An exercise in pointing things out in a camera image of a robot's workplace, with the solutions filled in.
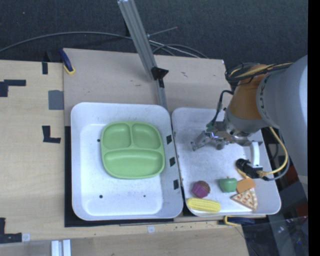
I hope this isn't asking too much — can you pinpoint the white plastic tray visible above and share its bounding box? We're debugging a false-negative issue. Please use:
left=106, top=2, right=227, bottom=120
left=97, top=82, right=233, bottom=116
left=170, top=106, right=282, bottom=218
left=70, top=101, right=185, bottom=222

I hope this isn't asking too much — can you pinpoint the orange bread slice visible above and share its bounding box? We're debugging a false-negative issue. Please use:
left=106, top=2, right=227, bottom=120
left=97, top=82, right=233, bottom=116
left=236, top=177, right=257, bottom=194

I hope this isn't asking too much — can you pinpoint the purple and brown cupcake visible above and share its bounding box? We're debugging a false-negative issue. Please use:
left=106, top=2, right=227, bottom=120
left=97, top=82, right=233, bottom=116
left=191, top=180, right=211, bottom=199

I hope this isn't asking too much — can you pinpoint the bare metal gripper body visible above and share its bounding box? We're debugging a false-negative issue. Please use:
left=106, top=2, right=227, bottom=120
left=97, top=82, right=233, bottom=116
left=207, top=121, right=263, bottom=148

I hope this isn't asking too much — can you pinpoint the pizza slice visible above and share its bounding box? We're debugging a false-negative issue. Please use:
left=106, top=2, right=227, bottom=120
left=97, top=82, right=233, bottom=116
left=230, top=187, right=259, bottom=211

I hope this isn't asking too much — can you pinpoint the green apple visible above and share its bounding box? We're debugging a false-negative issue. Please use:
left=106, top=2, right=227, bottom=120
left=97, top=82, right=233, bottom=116
left=218, top=176, right=239, bottom=194

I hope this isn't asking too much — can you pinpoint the yellow corn cob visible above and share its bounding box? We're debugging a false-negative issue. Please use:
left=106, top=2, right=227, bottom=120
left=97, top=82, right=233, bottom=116
left=186, top=197, right=222, bottom=213

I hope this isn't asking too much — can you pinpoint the green divided plate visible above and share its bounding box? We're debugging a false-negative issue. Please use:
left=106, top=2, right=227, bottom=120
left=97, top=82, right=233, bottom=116
left=100, top=120, right=166, bottom=180

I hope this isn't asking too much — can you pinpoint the black cylinder on white bracket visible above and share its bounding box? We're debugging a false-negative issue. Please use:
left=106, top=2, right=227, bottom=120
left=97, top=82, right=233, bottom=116
left=235, top=141, right=264, bottom=179

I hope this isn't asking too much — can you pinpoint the pale wood board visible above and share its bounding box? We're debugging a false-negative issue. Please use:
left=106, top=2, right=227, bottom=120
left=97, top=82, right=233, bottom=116
left=62, top=47, right=267, bottom=227

